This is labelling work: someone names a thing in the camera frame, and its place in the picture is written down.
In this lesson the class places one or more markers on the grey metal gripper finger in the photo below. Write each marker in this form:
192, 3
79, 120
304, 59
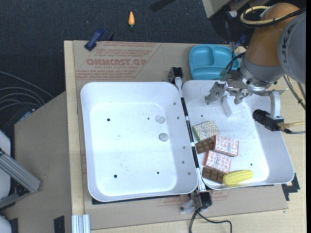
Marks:
216, 91
239, 96

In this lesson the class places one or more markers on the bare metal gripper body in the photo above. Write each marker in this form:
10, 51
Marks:
253, 87

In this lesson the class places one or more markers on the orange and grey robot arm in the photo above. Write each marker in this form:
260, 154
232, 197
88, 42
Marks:
263, 47

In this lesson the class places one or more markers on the white block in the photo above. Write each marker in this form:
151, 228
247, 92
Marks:
228, 107

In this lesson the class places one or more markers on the blue divided plate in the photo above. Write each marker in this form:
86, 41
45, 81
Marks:
206, 59

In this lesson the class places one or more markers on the green and white carton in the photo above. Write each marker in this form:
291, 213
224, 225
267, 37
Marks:
206, 129

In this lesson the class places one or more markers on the thin black and white rod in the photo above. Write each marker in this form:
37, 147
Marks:
188, 124

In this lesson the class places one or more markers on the white plastic tray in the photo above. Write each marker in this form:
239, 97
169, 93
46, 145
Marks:
136, 144
252, 142

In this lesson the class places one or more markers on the orange and white carton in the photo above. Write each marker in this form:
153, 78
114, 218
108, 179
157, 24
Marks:
218, 161
226, 145

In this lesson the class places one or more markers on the brown chocolate bar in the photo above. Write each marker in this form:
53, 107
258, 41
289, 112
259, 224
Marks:
212, 175
204, 145

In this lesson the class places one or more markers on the brown cardboard board red print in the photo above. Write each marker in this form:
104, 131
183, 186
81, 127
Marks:
150, 54

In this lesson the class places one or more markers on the yellow corn cob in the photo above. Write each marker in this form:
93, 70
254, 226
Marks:
238, 177

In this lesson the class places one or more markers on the orange carrot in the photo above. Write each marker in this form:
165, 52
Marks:
131, 18

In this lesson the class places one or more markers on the black cylinder on white bracket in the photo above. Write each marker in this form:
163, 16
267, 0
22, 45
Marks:
263, 118

